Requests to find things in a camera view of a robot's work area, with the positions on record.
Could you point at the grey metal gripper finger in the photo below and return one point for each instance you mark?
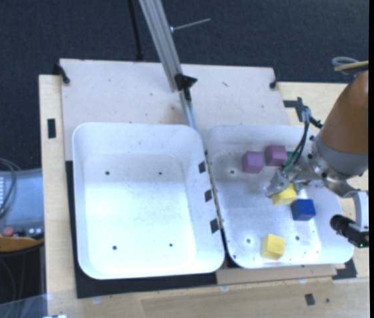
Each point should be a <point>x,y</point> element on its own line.
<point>277,184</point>
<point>298,186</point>

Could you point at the pale wood board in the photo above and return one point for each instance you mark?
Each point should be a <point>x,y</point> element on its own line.
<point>124,91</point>

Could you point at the yellow cube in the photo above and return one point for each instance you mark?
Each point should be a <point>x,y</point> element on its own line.
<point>272,245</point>
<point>286,196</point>

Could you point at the white plastic tray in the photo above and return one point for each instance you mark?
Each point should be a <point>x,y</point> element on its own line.
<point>250,210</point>
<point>140,204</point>

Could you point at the black cylinder on white bracket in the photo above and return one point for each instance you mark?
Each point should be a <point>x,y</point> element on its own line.
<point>347,227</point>

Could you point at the purple cube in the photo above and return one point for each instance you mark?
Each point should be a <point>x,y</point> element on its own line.
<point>252,162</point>
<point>276,155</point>

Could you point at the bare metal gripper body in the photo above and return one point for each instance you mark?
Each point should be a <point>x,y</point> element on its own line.
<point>328,179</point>

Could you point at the blue cube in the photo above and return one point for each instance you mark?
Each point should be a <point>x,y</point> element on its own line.
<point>303,209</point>

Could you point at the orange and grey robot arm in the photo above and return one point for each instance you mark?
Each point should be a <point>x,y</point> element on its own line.
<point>347,118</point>

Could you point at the thin black and white rod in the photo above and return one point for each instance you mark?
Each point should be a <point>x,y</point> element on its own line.
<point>190,113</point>

